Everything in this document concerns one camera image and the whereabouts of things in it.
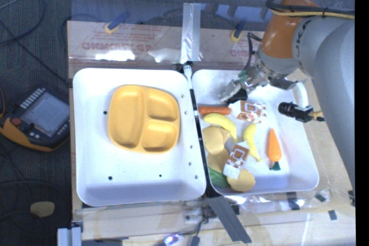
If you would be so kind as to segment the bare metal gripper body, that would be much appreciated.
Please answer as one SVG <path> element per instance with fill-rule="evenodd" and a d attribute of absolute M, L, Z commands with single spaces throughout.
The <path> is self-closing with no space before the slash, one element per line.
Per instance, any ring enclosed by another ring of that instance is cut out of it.
<path fill-rule="evenodd" d="M 272 72 L 268 68 L 256 64 L 255 66 L 246 66 L 238 74 L 238 78 L 241 88 L 245 89 L 247 93 L 251 93 L 259 86 L 266 86 L 271 75 Z"/>

